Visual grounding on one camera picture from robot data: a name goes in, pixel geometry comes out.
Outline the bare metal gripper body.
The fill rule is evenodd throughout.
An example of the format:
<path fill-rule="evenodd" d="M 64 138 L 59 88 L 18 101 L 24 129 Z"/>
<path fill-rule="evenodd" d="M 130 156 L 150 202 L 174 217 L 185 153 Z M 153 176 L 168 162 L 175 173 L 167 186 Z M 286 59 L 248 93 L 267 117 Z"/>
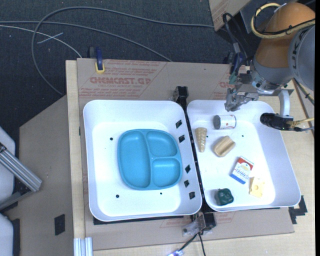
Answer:
<path fill-rule="evenodd" d="M 259 96 L 271 95 L 276 84 L 258 73 L 240 73 L 235 81 L 235 101 L 256 101 Z"/>

